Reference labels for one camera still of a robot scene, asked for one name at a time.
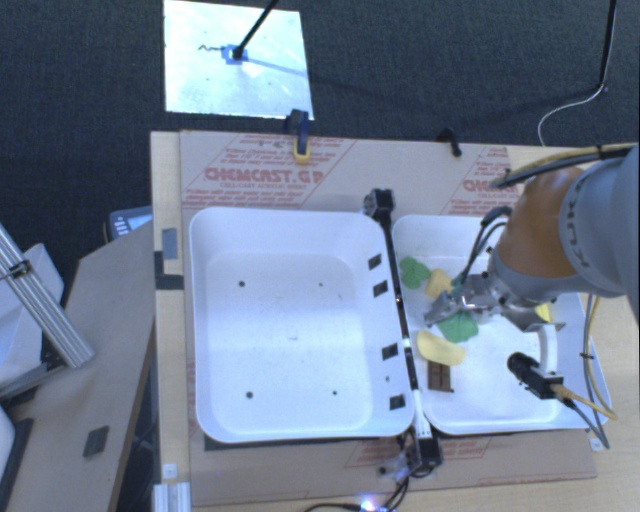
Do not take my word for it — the white plastic tray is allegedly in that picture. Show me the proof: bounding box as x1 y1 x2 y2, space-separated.
188 206 417 445
391 214 613 436

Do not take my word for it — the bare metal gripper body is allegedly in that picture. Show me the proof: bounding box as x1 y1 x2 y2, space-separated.
453 272 507 322

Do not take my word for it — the brown cardboard board red print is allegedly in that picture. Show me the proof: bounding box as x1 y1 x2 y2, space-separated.
178 130 599 507

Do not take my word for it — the green lettuce leaf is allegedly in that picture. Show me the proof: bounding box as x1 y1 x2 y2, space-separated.
398 256 432 290
437 310 480 345

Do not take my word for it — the black block with thin wires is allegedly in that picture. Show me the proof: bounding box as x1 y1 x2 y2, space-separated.
363 188 397 219
398 433 445 477

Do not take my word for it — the black cylinder on white bracket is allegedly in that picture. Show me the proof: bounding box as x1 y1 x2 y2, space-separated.
506 321 567 401

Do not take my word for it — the brown chocolate bar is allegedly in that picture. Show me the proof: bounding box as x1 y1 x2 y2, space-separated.
427 360 456 394

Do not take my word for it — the thin black and white rod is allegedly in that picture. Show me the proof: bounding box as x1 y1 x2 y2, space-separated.
375 212 433 437

